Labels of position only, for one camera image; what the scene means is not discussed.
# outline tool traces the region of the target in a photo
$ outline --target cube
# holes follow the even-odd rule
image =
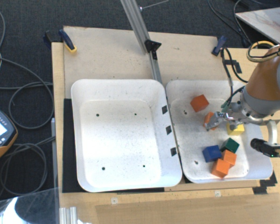
[[[204,117],[204,121],[203,121],[203,126],[205,127],[205,124],[209,123],[210,118],[214,115],[213,112],[208,112],[208,114]]]
[[[227,122],[226,129],[227,129],[228,135],[234,135],[234,136],[235,135],[240,135],[241,133],[243,133],[245,131],[245,128],[244,128],[243,124],[240,124],[240,125],[237,126],[236,129],[231,130],[229,122]]]
[[[235,153],[239,147],[239,144],[234,141],[232,138],[228,138],[222,144],[220,151],[223,152],[224,150],[228,149],[229,151]]]
[[[200,95],[194,97],[190,104],[195,112],[199,112],[201,110],[204,110],[209,105],[209,102],[204,95]]]
[[[213,166],[211,168],[211,174],[220,178],[224,178],[228,174],[229,167],[229,162],[226,162],[222,159],[217,159],[213,163]]]
[[[222,157],[218,145],[208,146],[202,151],[206,162],[212,162]]]
[[[229,165],[230,165],[229,168],[232,168],[235,165],[237,155],[235,153],[229,151],[228,149],[226,149],[222,152],[222,158],[221,159],[228,162]]]

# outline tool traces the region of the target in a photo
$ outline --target green cube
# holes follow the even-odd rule
[[[228,149],[230,152],[235,153],[239,147],[239,144],[234,141],[232,138],[229,138],[224,141],[223,145],[220,148],[220,151],[223,152],[224,150]]]

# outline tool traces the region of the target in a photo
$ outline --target black floor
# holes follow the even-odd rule
[[[137,0],[142,7],[165,0]],[[232,0],[210,0],[217,13],[223,15],[222,22],[210,9],[207,0],[169,0],[154,7],[145,8],[142,12],[148,31],[207,35],[227,37],[226,46],[242,48],[242,37],[234,24]],[[249,8],[237,6],[237,12],[280,7],[280,0],[244,0]],[[129,21],[119,0],[0,0],[0,11],[5,18],[5,39],[0,52],[5,59],[23,65],[32,70],[43,81],[52,82],[51,53],[45,46],[42,37],[50,30],[53,39],[59,40],[58,30],[63,25],[131,29]],[[242,24],[251,42],[268,40],[252,28]],[[0,18],[0,39],[3,23]],[[37,82],[35,76],[26,70],[7,62],[0,69],[0,87],[21,87]],[[0,89],[0,109],[9,114],[11,102],[13,118],[21,125],[35,127],[51,118],[52,103],[48,90],[44,87],[20,91],[10,101],[15,90]],[[18,126],[19,136],[16,143],[37,143],[51,136],[50,123],[37,129]],[[52,148],[51,144],[41,146],[47,160],[48,176],[39,190],[53,187]],[[0,172],[6,157],[0,159]],[[32,150],[16,155],[10,162],[6,187],[16,193],[27,193],[36,189],[41,183],[43,161]],[[13,197],[14,194],[4,190],[0,200]]]

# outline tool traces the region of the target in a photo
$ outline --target empty white tray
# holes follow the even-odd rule
[[[243,86],[234,81],[234,91]],[[250,146],[253,138],[262,139],[260,127],[253,124],[244,125],[245,132],[239,136],[229,136],[226,122],[215,130],[206,131],[203,120],[208,112],[221,111],[221,105],[230,96],[227,81],[209,80],[174,80],[166,87],[169,109],[179,148],[182,170],[185,176],[196,183],[223,182],[235,180],[266,179],[272,175],[273,167],[269,157]],[[209,105],[202,111],[195,112],[191,100],[205,95]],[[239,93],[233,102],[239,100]],[[203,150],[207,146],[219,145],[228,138],[239,143],[236,151],[237,160],[228,175],[221,179],[211,174],[213,162],[205,162]]]
[[[71,88],[77,178],[102,192],[171,187],[182,169],[164,87],[155,80],[82,79]]]

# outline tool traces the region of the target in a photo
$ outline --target blue cube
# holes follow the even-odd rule
[[[216,161],[222,157],[222,153],[218,145],[208,146],[202,151],[206,162]]]

